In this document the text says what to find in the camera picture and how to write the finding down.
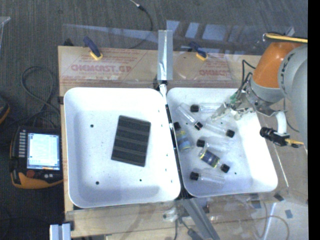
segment red button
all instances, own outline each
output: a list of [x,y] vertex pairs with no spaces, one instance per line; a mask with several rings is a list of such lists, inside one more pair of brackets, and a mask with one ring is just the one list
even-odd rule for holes
[[26,176],[28,178],[33,178],[35,176],[35,171],[34,170],[27,170],[26,171]]

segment clear plastic bottle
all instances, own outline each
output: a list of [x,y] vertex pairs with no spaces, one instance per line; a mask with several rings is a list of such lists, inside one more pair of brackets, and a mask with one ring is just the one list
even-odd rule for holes
[[179,122],[173,123],[174,131],[175,131],[175,138],[176,144],[179,151],[188,150],[192,147],[192,144],[189,140],[189,137],[185,130],[181,129]]
[[227,153],[229,151],[230,142],[225,137],[201,137],[196,141],[196,146],[204,148],[207,146],[219,153]]
[[220,103],[200,103],[193,104],[190,106],[190,111],[192,113],[202,112],[202,113],[213,113],[219,108]]
[[227,173],[230,169],[230,166],[222,163],[220,157],[211,152],[207,146],[204,146],[202,148],[202,150],[198,154],[198,157],[211,167],[218,168],[224,173]]
[[217,122],[212,122],[210,118],[206,120],[204,127],[220,136],[227,136],[229,138],[233,138],[235,136],[234,130],[228,129]]
[[225,177],[223,175],[219,175],[215,173],[212,169],[210,168],[205,168],[202,169],[199,172],[192,171],[190,173],[190,179],[193,181],[201,181],[203,183],[213,183],[217,185],[217,187],[223,187],[225,184]]
[[191,123],[198,131],[204,126],[189,110],[189,106],[185,103],[181,103],[176,108],[177,113]]

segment blue clamp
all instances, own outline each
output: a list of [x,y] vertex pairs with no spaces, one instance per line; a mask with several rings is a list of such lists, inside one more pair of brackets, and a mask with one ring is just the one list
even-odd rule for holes
[[205,60],[208,58],[208,54],[207,54],[205,51],[200,50],[201,47],[200,47],[200,45],[197,44],[196,42],[194,42],[194,41],[190,42],[190,43],[189,43],[189,46],[190,46],[191,48],[193,48],[193,49],[196,50],[196,52],[197,52],[196,56],[197,56],[199,59],[205,61]]
[[98,61],[102,59],[103,57],[102,53],[99,51],[96,44],[89,37],[85,36],[83,38],[83,42],[85,43],[86,46],[90,48],[91,50],[90,54],[95,60]]

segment gray carpet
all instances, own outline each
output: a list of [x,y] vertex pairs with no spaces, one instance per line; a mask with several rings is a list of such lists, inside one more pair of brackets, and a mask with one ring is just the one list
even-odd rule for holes
[[[263,32],[267,31],[284,32],[294,27],[295,36],[308,37],[308,0],[134,1],[147,9],[155,32],[177,22],[184,23],[175,32],[176,39],[184,37],[189,23],[213,25],[215,29],[223,26],[233,31],[242,28],[242,32],[237,34],[237,41],[250,43],[241,47],[242,53],[261,54],[264,48],[254,46],[261,40]],[[0,51],[0,95],[10,104],[11,120],[30,116],[43,106],[27,95],[20,85],[22,73],[32,66],[42,67],[53,74],[55,91],[49,100],[58,107],[57,46],[63,45],[66,38],[71,38],[75,45],[82,45],[82,37],[77,38],[70,25],[151,30],[146,14],[128,0],[0,0],[0,16],[11,17],[4,27]],[[130,41],[112,38],[114,36],[98,42],[111,47],[130,48],[143,40],[144,34]],[[208,48],[219,48],[215,40],[211,41],[211,45]],[[154,42],[146,41],[137,49],[156,47]],[[175,50],[180,48],[180,44],[175,46]],[[32,92],[43,99],[50,91],[46,71],[29,74],[27,84]],[[48,117],[59,124],[56,116]],[[14,127],[1,132],[0,141],[9,141],[13,130]],[[5,235],[3,239],[49,239],[47,224],[63,221],[62,185],[41,191],[16,189],[10,181],[8,159],[9,151],[4,147],[0,150],[0,230]],[[7,213],[12,218],[10,224],[7,223]]]

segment black bottle cap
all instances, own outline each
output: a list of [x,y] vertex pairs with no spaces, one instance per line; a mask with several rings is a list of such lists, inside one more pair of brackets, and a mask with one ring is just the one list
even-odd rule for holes
[[204,127],[204,125],[203,125],[202,123],[200,123],[200,122],[197,122],[197,123],[194,125],[194,127],[195,127],[198,131],[200,131],[201,128]]
[[220,170],[223,171],[224,173],[227,173],[230,169],[230,166],[226,165],[226,164],[223,164],[221,165],[220,167]]
[[193,113],[194,112],[199,112],[199,106],[195,105],[195,104],[191,105],[190,111],[193,112]]
[[235,132],[233,130],[227,130],[225,135],[227,135],[230,138],[233,138],[235,136]]
[[174,127],[175,130],[179,130],[179,129],[181,128],[179,122],[174,122],[174,123],[173,123],[173,127]]
[[199,173],[192,171],[190,173],[190,179],[194,180],[194,181],[197,181],[199,179]]
[[196,141],[196,146],[197,146],[197,147],[203,148],[203,147],[205,146],[205,144],[206,144],[206,142],[205,142],[203,139],[198,139],[198,140]]

